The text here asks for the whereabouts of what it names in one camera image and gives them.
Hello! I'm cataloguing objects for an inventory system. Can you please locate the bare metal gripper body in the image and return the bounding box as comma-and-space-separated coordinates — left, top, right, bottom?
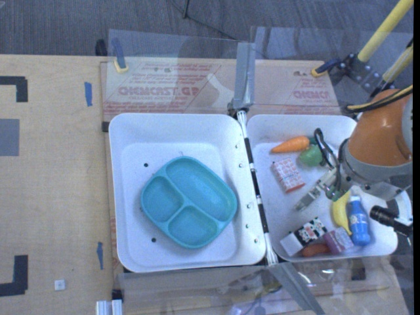
314, 166, 350, 195

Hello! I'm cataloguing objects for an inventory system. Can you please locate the white plastic tray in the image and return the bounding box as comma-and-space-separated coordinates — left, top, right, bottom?
108, 112, 267, 274
245, 114, 400, 263

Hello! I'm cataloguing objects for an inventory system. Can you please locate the green toy pear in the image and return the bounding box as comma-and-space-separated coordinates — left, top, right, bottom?
298, 144, 324, 168

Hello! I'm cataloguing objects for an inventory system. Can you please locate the black and white cow carton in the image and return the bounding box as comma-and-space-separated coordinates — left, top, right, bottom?
279, 217, 329, 257

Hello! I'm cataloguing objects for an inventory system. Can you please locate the yellow banana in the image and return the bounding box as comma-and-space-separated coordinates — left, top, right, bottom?
331, 190, 354, 237

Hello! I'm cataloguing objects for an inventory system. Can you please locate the orange sausage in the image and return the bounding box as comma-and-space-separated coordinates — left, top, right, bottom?
301, 242, 331, 259

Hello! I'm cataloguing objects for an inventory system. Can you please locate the purple carton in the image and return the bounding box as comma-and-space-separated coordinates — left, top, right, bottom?
322, 226, 356, 256

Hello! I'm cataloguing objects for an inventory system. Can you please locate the orange carrot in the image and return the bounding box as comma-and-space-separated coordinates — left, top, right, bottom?
270, 135, 311, 154

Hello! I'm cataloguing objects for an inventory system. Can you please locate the blue bottle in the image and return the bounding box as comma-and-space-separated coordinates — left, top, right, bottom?
346, 194, 372, 247

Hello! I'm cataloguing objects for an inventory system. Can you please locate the thin black and white rod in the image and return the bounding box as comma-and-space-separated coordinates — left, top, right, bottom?
236, 110, 280, 267

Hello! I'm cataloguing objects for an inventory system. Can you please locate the blue divided plate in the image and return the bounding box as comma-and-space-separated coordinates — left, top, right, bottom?
140, 156, 238, 250

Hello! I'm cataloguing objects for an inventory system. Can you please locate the brown cardboard board red print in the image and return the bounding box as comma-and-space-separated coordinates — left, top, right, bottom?
100, 60, 392, 297

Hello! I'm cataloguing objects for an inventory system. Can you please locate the black cylinder on white bracket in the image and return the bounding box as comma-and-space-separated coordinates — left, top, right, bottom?
369, 190, 414, 238

